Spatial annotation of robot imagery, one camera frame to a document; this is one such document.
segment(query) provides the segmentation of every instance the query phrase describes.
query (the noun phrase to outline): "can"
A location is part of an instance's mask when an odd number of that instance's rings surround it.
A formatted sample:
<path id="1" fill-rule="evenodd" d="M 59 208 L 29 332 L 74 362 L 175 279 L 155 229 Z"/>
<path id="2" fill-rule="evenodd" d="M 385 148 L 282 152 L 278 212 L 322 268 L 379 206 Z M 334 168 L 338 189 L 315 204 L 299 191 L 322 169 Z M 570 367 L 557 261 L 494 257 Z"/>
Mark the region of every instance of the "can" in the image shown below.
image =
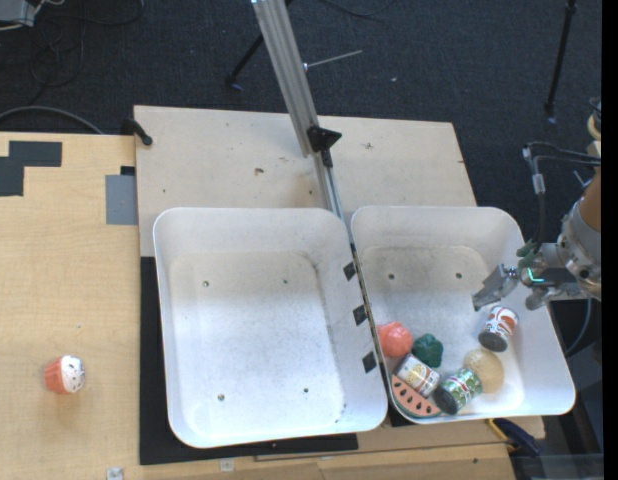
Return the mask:
<path id="1" fill-rule="evenodd" d="M 433 392 L 440 381 L 440 374 L 413 354 L 407 354 L 394 373 L 425 398 Z"/>
<path id="2" fill-rule="evenodd" d="M 460 368 L 436 388 L 433 399 L 447 414 L 456 414 L 482 393 L 480 378 L 469 368 Z"/>
<path id="3" fill-rule="evenodd" d="M 517 325 L 518 315 L 515 311 L 505 306 L 494 306 L 489 311 L 482 332 L 478 335 L 478 341 L 492 352 L 504 352 Z"/>

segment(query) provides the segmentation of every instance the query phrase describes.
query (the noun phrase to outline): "can lid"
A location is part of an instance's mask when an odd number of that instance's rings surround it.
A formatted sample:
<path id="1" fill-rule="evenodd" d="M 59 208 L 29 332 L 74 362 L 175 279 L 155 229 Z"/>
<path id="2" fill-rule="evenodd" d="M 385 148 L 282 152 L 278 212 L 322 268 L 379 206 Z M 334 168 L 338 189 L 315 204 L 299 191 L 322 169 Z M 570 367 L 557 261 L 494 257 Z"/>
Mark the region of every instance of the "can lid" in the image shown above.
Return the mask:
<path id="1" fill-rule="evenodd" d="M 507 350 L 507 340 L 493 332 L 482 331 L 478 335 L 478 341 L 483 347 L 492 352 L 504 352 Z"/>
<path id="2" fill-rule="evenodd" d="M 458 401 L 451 393 L 449 393 L 449 391 L 444 390 L 442 387 L 438 387 L 433 392 L 433 399 L 436 402 L 436 405 L 447 414 L 453 415 L 460 410 Z"/>

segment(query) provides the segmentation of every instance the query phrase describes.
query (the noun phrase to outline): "orange and white toy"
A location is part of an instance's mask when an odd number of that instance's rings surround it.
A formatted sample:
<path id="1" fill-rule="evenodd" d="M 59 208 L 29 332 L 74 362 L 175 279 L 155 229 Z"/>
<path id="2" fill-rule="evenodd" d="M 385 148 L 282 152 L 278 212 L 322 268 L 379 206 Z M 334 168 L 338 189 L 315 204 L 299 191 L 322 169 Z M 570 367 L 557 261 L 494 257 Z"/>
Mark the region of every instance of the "orange and white toy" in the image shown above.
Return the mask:
<path id="1" fill-rule="evenodd" d="M 60 395 L 80 391 L 85 385 L 85 369 L 82 361 L 67 355 L 49 363 L 45 367 L 45 385 Z"/>

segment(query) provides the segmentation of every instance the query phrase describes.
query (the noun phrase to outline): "green light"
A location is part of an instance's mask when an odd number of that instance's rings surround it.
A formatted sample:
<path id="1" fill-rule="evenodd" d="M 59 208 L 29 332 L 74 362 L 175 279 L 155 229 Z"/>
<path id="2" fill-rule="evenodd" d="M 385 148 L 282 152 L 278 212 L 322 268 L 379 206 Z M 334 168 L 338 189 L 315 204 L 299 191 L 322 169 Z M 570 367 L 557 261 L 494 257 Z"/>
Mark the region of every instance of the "green light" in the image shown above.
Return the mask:
<path id="1" fill-rule="evenodd" d="M 527 268 L 527 275 L 529 276 L 529 279 L 531 279 L 532 283 L 544 283 L 545 282 L 545 280 L 542 278 L 536 279 L 535 277 L 533 277 L 533 272 L 531 271 L 531 268 Z"/>

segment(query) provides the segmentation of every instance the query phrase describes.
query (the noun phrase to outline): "green labeled can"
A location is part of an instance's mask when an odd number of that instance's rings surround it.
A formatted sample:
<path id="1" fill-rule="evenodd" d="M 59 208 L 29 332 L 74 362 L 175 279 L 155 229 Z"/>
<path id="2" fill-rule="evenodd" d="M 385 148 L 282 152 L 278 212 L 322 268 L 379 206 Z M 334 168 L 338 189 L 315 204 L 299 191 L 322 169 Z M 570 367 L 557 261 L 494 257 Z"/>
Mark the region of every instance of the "green labeled can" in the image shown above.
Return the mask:
<path id="1" fill-rule="evenodd" d="M 447 414 L 456 414 L 471 400 L 482 393 L 482 382 L 468 368 L 460 368 L 443 380 L 433 393 L 433 398 Z"/>

